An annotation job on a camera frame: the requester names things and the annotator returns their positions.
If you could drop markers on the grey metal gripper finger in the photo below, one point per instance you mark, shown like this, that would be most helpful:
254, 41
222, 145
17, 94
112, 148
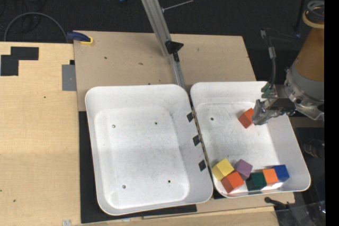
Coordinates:
268, 116
257, 113

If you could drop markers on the white plastic tray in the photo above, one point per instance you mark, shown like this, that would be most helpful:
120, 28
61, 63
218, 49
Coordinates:
140, 153
233, 140

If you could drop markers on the dark green cube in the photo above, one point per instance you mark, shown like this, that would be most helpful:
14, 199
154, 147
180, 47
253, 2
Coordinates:
256, 181

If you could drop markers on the blue cube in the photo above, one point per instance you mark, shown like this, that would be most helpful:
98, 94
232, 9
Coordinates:
282, 172

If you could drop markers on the red-orange cube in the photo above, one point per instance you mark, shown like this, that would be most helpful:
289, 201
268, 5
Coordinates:
232, 181
245, 118

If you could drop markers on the purple cube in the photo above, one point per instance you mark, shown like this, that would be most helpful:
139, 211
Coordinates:
244, 168

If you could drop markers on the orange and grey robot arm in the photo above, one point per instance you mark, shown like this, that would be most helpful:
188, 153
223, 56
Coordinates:
311, 61

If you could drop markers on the yellow cube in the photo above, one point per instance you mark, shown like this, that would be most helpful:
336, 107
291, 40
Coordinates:
222, 168

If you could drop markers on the flat brown board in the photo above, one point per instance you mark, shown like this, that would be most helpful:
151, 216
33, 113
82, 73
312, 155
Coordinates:
127, 61

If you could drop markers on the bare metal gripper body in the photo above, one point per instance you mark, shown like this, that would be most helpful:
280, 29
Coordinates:
284, 106

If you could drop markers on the orange cube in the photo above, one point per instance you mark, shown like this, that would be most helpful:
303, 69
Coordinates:
270, 176

